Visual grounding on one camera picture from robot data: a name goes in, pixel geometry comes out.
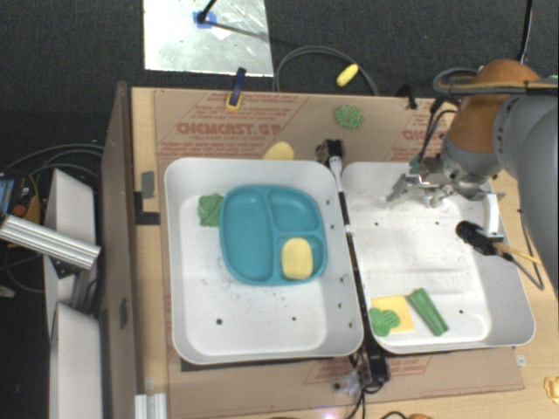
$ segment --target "red button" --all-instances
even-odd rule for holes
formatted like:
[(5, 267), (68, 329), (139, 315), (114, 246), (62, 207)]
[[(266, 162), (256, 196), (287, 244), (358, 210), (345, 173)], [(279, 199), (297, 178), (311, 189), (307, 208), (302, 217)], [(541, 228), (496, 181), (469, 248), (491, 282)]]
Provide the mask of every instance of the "red button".
[(27, 214), (27, 207), (25, 205), (16, 205), (11, 209), (11, 214), (17, 217), (23, 217)]

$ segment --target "blue plate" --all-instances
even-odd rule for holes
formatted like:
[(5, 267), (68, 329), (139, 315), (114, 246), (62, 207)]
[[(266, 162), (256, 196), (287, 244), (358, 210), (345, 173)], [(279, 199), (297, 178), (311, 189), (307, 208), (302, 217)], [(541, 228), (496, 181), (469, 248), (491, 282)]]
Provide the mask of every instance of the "blue plate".
[[(293, 237), (306, 239), (313, 252), (313, 273), (289, 279), (281, 269), (281, 249)], [(326, 266), (321, 213), (302, 191), (284, 186), (251, 185), (230, 191), (221, 203), (219, 240), (227, 270), (253, 285), (306, 283)]]

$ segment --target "black carpet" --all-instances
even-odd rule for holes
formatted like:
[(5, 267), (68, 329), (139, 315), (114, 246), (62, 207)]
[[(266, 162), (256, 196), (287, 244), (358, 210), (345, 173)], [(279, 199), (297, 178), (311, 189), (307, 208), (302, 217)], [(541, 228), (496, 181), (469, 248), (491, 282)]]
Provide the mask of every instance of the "black carpet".
[[(266, 0), (266, 8), (275, 65), (297, 46), (328, 45), (355, 58), (383, 95), (406, 83), (419, 96), (433, 96), (431, 80), (445, 68), (517, 56), (525, 3)], [(559, 0), (535, 0), (528, 63), (541, 75), (557, 73), (558, 8)], [(0, 168), (58, 144), (102, 144), (119, 80), (131, 86), (231, 87), (229, 77), (145, 71), (142, 36), (142, 0), (0, 0)], [(359, 79), (337, 88), (338, 72), (335, 59), (303, 59), (286, 67), (282, 89), (367, 93)], [(270, 87), (270, 79), (246, 84), (248, 90)], [(14, 274), (28, 285), (40, 284), (40, 269), (32, 264)], [(18, 290), (5, 271), (0, 285), (17, 292), (14, 299), (0, 299), (0, 418), (44, 418), (43, 300)]]

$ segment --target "white tray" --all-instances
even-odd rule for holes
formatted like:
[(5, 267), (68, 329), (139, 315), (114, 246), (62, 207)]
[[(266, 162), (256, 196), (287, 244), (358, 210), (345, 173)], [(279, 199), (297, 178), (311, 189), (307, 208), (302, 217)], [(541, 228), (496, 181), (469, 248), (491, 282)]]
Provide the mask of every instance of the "white tray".
[[(301, 285), (256, 286), (225, 268), (218, 228), (199, 225), (200, 196), (285, 185), (318, 204), (328, 263)], [(352, 354), (363, 330), (335, 180), (313, 161), (184, 158), (165, 174), (176, 351), (195, 364)]]
[(373, 298), (424, 287), (450, 330), (434, 336), (410, 307), (415, 330), (376, 337), (378, 343), (413, 354), (530, 341), (535, 323), (516, 267), (482, 256), (454, 232), (462, 220), (483, 225), (483, 204), (452, 196), (433, 209), (419, 195), (387, 205), (392, 185), (408, 168), (353, 163), (343, 172), (365, 297), (371, 308)]

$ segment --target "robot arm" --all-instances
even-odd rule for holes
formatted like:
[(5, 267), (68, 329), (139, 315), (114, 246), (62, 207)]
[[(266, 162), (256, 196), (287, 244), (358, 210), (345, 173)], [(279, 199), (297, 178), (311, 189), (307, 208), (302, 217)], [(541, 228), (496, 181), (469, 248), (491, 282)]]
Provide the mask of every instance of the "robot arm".
[[(424, 189), (432, 207), (455, 193), (479, 200), (486, 196), (481, 185), (506, 169), (518, 181), (525, 224), (557, 294), (557, 80), (539, 79), (527, 66), (499, 59), (471, 84), (490, 89), (499, 82), (517, 83), (518, 94), (496, 88), (466, 96), (441, 153), (420, 157), (417, 172), (403, 175), (387, 200), (410, 185)], [(555, 94), (523, 92), (527, 82), (555, 88)]]

